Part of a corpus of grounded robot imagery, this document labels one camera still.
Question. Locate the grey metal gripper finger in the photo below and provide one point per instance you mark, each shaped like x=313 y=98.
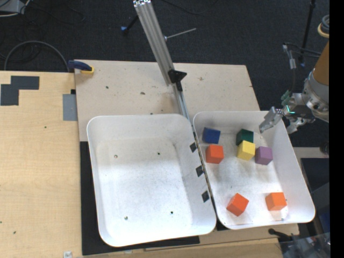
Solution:
x=270 y=120
x=292 y=127

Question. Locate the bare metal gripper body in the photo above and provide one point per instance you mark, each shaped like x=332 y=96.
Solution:
x=302 y=111

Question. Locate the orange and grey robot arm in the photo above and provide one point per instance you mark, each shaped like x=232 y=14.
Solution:
x=321 y=71

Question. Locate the green cube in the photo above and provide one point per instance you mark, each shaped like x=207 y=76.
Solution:
x=245 y=136

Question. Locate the purple cube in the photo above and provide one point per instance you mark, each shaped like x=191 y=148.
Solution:
x=264 y=155

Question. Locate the yellow cube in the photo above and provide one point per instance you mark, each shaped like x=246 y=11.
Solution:
x=246 y=150

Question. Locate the blue cube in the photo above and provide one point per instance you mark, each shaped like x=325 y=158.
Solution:
x=211 y=135

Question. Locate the orange cube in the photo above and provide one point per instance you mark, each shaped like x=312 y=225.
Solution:
x=237 y=204
x=276 y=201
x=214 y=154

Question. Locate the white plastic tray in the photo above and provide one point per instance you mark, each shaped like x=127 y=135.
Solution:
x=145 y=181
x=242 y=179

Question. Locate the pale wooden board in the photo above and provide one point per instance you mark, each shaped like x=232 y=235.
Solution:
x=126 y=95

